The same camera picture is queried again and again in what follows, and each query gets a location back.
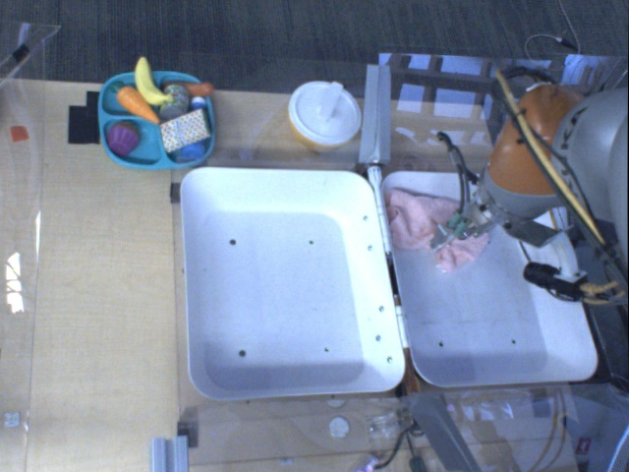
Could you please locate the white plastic tray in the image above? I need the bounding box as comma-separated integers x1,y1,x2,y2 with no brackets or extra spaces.
380,169,600,389
179,165,407,402

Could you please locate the blue divided plate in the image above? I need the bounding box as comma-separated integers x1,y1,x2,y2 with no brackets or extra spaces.
96,70,217,171

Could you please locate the black cylinder on white bracket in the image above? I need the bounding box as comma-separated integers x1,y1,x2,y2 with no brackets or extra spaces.
522,212,590,303

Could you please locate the pale wood board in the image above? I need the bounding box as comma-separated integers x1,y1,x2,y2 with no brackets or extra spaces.
170,88,610,472

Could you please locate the patterned white carton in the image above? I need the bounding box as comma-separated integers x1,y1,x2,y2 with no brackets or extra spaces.
159,108,212,154

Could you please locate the clear plastic bottle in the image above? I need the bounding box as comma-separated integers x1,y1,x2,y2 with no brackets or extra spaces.
368,412,410,442

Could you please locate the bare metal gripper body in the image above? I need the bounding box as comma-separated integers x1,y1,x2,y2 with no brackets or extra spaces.
449,198,508,241

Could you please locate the pink cloth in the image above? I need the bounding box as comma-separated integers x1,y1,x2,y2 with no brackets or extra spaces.
384,187,491,274

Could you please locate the yellow banana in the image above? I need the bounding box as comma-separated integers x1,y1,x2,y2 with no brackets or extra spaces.
134,55,174,107

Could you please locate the small green can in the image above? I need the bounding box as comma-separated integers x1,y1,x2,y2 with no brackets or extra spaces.
157,83,192,122

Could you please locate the blue bottle with white cap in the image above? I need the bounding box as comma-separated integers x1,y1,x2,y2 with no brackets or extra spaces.
175,94,210,164

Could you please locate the yellow bowl with white lid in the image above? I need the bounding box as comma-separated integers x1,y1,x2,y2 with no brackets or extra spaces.
287,80,364,154

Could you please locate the orange carrot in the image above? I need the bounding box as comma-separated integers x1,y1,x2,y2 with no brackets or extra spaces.
116,85,162,126

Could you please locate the purple cupcake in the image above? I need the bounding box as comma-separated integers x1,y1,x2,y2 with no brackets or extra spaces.
106,120,142,157

